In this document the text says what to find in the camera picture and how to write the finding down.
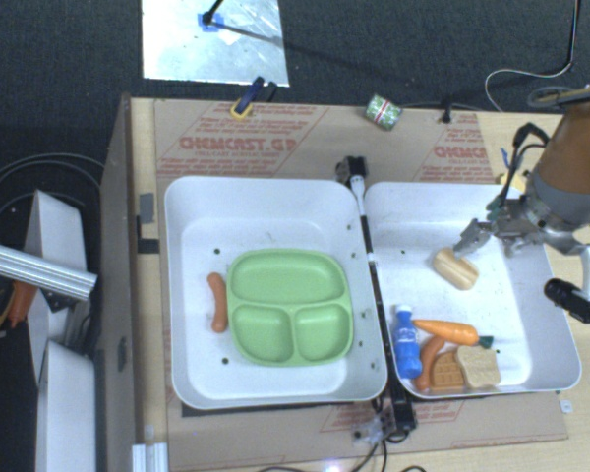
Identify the green divided plate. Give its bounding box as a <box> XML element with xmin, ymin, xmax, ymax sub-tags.
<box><xmin>225</xmin><ymin>248</ymin><xmax>354</xmax><ymax>368</ymax></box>

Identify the orange carrot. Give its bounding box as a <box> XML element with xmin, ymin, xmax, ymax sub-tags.
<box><xmin>412</xmin><ymin>318</ymin><xmax>495</xmax><ymax>350</ymax></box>

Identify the beige bread slice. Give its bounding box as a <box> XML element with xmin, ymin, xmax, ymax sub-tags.
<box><xmin>454</xmin><ymin>344</ymin><xmax>502</xmax><ymax>389</ymax></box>

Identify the thin black and white rod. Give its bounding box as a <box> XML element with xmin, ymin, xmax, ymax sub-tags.
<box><xmin>351</xmin><ymin>174</ymin><xmax>400</xmax><ymax>402</ymax></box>

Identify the black block with thin wires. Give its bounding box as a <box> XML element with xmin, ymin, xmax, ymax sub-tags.
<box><xmin>335</xmin><ymin>155</ymin><xmax>371</xmax><ymax>184</ymax></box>
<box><xmin>389</xmin><ymin>385</ymin><xmax>419</xmax><ymax>435</ymax></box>

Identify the black cylinder on white bracket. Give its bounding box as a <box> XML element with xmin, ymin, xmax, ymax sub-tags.
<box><xmin>544</xmin><ymin>245</ymin><xmax>590</xmax><ymax>325</ymax></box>

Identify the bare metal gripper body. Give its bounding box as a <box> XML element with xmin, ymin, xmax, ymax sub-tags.
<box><xmin>490</xmin><ymin>198</ymin><xmax>590</xmax><ymax>257</ymax></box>

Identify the brown waffle biscuit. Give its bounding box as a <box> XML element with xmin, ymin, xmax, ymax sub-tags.
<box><xmin>429</xmin><ymin>351</ymin><xmax>466</xmax><ymax>390</ymax></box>

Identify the white plastic tray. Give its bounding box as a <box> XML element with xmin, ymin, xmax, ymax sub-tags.
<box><xmin>163</xmin><ymin>175</ymin><xmax>389</xmax><ymax>411</ymax></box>
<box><xmin>363</xmin><ymin>180</ymin><xmax>583</xmax><ymax>401</ymax></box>

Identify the blue bottle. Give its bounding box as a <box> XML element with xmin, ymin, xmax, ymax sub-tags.
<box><xmin>392</xmin><ymin>304</ymin><xmax>425</xmax><ymax>380</ymax></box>

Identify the brown cardboard board red print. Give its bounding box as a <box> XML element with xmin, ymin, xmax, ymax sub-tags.
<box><xmin>152</xmin><ymin>98</ymin><xmax>569</xmax><ymax>457</ymax></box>

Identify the tan hot dog bun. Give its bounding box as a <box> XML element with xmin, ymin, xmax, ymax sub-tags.
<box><xmin>432</xmin><ymin>246</ymin><xmax>480</xmax><ymax>292</ymax></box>

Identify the orange sausage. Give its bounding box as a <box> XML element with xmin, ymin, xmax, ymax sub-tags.
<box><xmin>413</xmin><ymin>335</ymin><xmax>447</xmax><ymax>393</ymax></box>
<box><xmin>206</xmin><ymin>271</ymin><xmax>229</xmax><ymax>334</ymax></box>

